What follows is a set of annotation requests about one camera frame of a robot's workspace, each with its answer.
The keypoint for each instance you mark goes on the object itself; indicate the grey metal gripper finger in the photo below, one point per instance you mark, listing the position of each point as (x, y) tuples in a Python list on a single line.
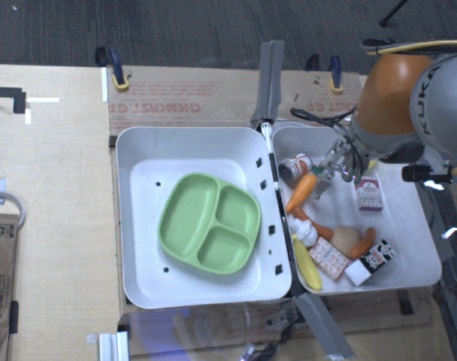
[(322, 187)]

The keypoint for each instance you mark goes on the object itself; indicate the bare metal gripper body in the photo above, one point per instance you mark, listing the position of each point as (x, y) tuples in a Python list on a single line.
[(341, 158)]

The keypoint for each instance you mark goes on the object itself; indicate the orange and white carton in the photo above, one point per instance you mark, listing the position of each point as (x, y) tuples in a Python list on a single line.
[(328, 258)]

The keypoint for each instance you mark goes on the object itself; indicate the green divided plate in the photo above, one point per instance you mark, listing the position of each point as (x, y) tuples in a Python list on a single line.
[(206, 220)]

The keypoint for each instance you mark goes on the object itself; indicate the orange and white can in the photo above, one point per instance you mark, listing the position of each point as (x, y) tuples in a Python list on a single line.
[(294, 167)]

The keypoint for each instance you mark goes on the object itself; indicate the tan bread roll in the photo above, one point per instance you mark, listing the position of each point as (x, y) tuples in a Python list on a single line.
[(345, 239)]

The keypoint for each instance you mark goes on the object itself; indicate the white garlic bulb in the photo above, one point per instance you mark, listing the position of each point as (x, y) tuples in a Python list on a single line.
[(305, 231)]

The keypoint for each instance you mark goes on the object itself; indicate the white plastic tray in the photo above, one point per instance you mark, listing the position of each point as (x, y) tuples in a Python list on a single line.
[(401, 239), (146, 216)]

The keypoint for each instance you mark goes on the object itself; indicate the yellow banana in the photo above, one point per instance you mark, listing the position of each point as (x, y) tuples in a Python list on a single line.
[(307, 267)]

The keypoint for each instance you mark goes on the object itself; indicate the brown cardboard board red print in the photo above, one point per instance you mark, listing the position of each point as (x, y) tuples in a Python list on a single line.
[(183, 104)]

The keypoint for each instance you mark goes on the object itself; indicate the black and white milk carton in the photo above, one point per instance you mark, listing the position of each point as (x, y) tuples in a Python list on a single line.
[(371, 261)]

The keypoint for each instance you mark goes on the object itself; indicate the brown paper bag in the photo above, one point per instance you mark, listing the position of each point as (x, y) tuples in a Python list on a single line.
[(1, 276)]

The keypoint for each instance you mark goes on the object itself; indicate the orange carrot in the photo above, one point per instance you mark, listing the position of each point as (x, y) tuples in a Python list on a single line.
[(303, 190)]

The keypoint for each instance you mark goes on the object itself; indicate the black cylinder on white bracket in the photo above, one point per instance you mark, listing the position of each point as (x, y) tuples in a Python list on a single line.
[(420, 173)]

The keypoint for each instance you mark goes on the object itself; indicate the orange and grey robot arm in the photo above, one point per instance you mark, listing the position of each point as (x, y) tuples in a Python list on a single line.
[(390, 96)]

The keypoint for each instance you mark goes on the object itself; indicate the pink and white carton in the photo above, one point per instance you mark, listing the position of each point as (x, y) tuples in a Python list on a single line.
[(369, 194)]

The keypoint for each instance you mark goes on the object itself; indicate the orange sausage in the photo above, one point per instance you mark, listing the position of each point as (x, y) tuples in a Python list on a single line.
[(322, 229), (364, 243)]

